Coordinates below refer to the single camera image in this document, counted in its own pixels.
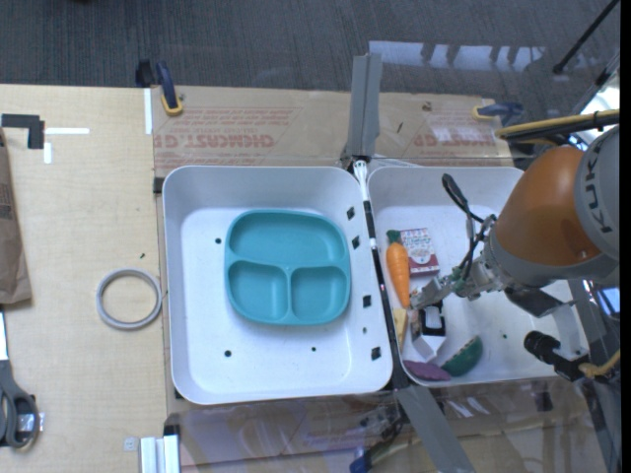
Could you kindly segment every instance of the toy vegetable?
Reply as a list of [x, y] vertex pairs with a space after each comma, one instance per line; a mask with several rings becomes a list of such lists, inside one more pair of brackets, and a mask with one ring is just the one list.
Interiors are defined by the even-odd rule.
[[401, 243], [401, 233], [397, 230], [388, 230], [387, 237], [390, 241], [386, 249], [387, 271], [401, 305], [408, 308], [410, 306], [410, 264], [407, 250]]

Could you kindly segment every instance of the white ring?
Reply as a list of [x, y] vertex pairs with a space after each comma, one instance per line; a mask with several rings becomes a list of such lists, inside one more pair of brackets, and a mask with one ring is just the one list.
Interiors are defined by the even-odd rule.
[[[113, 280], [119, 277], [139, 277], [147, 284], [149, 284], [154, 290], [154, 293], [156, 294], [156, 304], [154, 305], [153, 310], [151, 310], [151, 312], [149, 312], [149, 315], [147, 315], [145, 318], [136, 320], [134, 322], [124, 322], [122, 320], [115, 319], [105, 311], [105, 308], [103, 306], [103, 295], [105, 292], [105, 288]], [[101, 319], [104, 321], [105, 324], [111, 327], [115, 327], [116, 329], [130, 330], [144, 327], [158, 316], [161, 307], [162, 294], [158, 280], [149, 272], [141, 268], [119, 268], [118, 270], [114, 270], [113, 272], [105, 275], [105, 277], [101, 280], [101, 283], [99, 284], [99, 288], [97, 289], [97, 312], [99, 313]]]

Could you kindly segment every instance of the teal plate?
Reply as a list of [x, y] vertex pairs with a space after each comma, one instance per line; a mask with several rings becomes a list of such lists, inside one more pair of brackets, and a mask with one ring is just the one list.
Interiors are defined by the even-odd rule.
[[323, 324], [348, 306], [348, 245], [324, 216], [282, 209], [241, 214], [228, 229], [225, 267], [231, 305], [253, 321]]

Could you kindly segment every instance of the brown paper bag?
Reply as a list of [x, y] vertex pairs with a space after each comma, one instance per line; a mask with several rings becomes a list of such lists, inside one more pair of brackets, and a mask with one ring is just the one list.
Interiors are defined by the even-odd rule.
[[16, 214], [7, 141], [0, 128], [0, 304], [31, 297], [31, 281]]

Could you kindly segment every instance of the scissors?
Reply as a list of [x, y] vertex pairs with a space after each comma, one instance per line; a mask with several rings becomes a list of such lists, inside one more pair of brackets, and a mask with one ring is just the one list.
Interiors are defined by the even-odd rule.
[[0, 443], [22, 448], [35, 439], [39, 412], [35, 400], [13, 380], [4, 312], [0, 305]]

